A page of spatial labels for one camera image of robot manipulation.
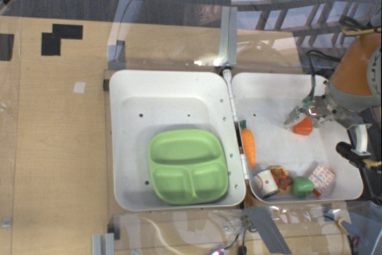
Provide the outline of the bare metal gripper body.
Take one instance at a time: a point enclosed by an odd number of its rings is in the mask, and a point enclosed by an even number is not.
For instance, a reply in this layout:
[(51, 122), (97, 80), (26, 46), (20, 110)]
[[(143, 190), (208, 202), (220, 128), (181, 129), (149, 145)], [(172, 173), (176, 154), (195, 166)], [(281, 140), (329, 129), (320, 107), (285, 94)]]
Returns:
[(306, 115), (310, 118), (315, 116), (327, 116), (328, 121), (335, 120), (338, 104), (330, 96), (314, 96), (306, 108)]

